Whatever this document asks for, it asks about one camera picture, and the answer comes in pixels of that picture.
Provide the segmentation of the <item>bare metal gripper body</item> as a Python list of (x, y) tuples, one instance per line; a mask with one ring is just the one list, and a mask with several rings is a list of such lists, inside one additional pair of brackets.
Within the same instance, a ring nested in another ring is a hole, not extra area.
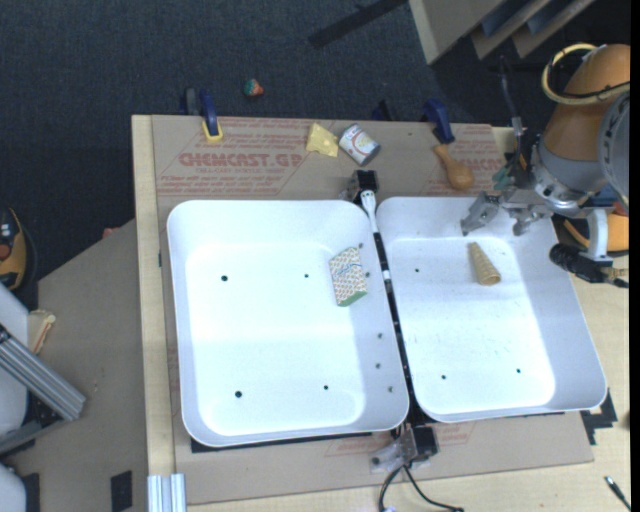
[(577, 213), (591, 193), (573, 190), (553, 177), (545, 168), (522, 169), (512, 176), (512, 182), (501, 192), (500, 205), (513, 218), (544, 218), (554, 213)]

